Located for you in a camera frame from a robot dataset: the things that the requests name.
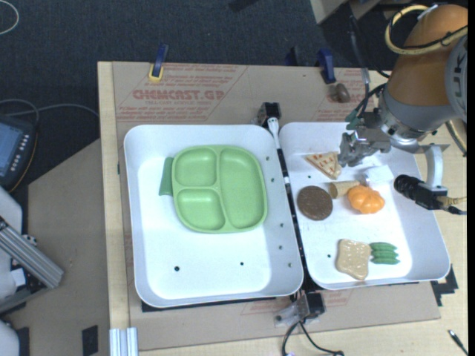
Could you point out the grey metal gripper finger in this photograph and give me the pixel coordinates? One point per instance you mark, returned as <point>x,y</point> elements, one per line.
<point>346,153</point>
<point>363,155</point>

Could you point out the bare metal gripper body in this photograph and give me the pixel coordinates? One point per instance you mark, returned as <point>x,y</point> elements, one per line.
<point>378,137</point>

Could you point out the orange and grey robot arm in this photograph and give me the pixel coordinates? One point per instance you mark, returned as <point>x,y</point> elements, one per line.
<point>419,76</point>

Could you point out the toy pizza slice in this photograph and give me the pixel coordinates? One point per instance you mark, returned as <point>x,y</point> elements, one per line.
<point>324,163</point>

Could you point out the tan cork cylinder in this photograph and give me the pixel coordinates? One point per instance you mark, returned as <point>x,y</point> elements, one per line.
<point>341,188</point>

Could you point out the orange toy pumpkin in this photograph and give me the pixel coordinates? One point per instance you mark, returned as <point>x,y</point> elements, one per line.
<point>366,199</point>

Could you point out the brown round biscuit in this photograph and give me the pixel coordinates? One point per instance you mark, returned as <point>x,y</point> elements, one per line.
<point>314,203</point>

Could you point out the brown toy mushroom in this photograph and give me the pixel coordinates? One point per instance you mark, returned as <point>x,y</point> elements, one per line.
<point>338,93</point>

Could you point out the thin black and white rod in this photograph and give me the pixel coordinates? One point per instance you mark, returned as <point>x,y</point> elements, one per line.
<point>286,178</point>

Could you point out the white plastic tray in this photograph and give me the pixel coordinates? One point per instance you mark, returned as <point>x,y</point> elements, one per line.
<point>208,262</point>
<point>371,228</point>

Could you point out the green toy pea pods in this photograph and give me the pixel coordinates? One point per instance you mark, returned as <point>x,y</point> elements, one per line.
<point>384,253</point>

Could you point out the beige toy bread slice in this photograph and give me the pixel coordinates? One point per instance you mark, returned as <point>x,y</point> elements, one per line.
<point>352,260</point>

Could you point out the green divided plate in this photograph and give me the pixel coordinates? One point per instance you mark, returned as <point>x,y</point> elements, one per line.
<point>237,191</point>

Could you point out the brown cardboard board red print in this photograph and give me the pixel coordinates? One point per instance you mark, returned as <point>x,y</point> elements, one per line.
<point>208,98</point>

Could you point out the black cylinder on white bracket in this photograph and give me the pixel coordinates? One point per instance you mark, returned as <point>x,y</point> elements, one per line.
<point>415,189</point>

